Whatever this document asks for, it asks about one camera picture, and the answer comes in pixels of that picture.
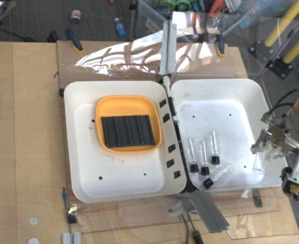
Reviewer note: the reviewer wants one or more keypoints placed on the black cylinder on white bracket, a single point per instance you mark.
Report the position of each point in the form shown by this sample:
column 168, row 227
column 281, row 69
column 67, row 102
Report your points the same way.
column 292, row 183

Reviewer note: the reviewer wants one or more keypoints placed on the blue bottle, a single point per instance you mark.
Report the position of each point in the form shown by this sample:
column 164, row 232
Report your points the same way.
column 120, row 28

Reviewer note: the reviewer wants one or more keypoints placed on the clear tube with black cap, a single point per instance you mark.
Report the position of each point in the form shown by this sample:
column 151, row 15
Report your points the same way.
column 203, row 159
column 219, row 175
column 214, row 146
column 191, row 151

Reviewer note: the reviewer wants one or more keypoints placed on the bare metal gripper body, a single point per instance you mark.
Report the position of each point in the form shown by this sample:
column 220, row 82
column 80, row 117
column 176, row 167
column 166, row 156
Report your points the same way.
column 282, row 137

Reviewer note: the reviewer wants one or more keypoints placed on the orange plate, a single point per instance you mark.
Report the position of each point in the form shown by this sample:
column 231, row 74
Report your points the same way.
column 125, row 105

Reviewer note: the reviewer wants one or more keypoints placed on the yellow post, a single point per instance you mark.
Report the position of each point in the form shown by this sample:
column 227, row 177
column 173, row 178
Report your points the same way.
column 286, row 19
column 294, row 51

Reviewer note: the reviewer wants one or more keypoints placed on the black ribbed tube rack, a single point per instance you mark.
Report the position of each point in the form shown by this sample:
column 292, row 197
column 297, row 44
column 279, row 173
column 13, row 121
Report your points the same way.
column 127, row 131

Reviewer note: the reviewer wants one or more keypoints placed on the small can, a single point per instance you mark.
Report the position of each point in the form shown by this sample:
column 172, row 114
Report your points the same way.
column 75, row 16

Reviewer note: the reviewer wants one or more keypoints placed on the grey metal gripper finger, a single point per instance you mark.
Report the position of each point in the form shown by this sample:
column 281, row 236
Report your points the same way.
column 273, row 154
column 257, row 146

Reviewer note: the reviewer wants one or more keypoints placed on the clear plastic tube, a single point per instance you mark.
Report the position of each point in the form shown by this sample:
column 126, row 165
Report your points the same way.
column 259, row 164

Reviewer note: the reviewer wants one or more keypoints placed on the white plastic tray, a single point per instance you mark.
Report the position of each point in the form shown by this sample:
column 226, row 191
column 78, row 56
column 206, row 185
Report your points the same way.
column 230, row 105
column 121, row 171

